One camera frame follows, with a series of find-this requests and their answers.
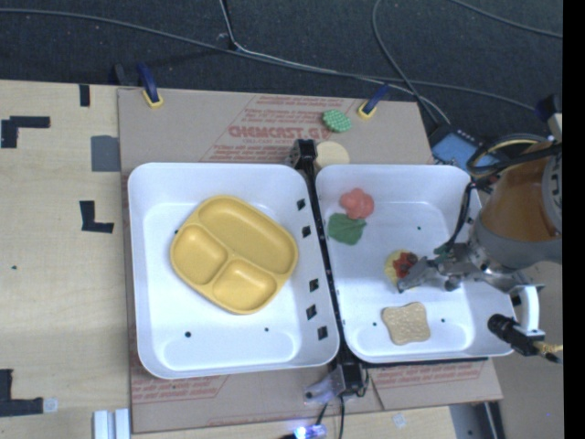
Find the yellow plate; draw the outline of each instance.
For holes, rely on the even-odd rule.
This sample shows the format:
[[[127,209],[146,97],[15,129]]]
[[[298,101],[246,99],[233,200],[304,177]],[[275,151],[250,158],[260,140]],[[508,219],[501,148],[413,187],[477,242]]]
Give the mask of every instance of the yellow plate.
[[[291,234],[247,202],[227,195],[204,201],[171,245],[175,272],[235,314],[266,306],[291,276],[298,249]]]

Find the hole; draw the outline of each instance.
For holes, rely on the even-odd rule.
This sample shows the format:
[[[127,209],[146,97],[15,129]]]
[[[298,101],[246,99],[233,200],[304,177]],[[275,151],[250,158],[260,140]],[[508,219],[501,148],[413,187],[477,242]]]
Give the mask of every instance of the hole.
[[[312,305],[307,309],[307,320],[311,320],[313,317],[317,315],[317,307],[316,305]]]
[[[322,340],[323,338],[327,338],[327,327],[323,326],[323,327],[319,327],[317,329],[317,336],[319,337],[320,340]]]

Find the white tray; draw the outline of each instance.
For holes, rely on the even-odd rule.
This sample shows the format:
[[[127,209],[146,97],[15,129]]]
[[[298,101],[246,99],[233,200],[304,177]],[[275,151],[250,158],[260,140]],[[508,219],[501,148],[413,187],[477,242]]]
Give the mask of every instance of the white tray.
[[[276,220],[299,250],[291,278],[252,315],[209,302],[176,275],[169,259],[175,230],[200,202],[222,194]],[[335,356],[335,314],[298,172],[278,165],[147,164],[131,173],[128,196],[138,353],[152,374],[176,379],[300,368]]]
[[[463,359],[510,353],[493,335],[493,314],[513,316],[510,297],[486,283],[465,284],[446,292],[420,286],[403,294],[384,274],[388,256],[399,249],[433,258],[433,250],[452,235],[469,176],[453,166],[328,166],[317,176],[325,221],[336,212],[342,194],[361,187],[375,201],[361,240],[350,246],[327,239],[339,311],[349,348],[364,361],[388,363]],[[472,194],[470,216],[480,204]],[[458,241],[465,241],[465,225]],[[382,322],[382,309],[421,302],[431,337],[395,345]]]

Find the green textured object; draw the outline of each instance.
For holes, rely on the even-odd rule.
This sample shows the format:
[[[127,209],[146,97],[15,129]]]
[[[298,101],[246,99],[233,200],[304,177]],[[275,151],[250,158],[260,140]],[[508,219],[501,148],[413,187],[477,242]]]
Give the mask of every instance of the green textured object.
[[[323,113],[323,122],[329,130],[334,132],[345,132],[351,128],[351,121],[343,112],[337,109],[325,111]]]
[[[334,213],[329,218],[327,233],[336,241],[355,245],[361,239],[365,227],[364,219],[351,219],[344,213]]]

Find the pink toy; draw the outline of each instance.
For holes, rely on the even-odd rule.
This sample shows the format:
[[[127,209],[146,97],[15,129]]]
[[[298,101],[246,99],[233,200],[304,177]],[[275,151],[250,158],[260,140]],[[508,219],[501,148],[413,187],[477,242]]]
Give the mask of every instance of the pink toy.
[[[374,212],[374,199],[361,188],[342,195],[339,203],[351,220],[363,220]]]

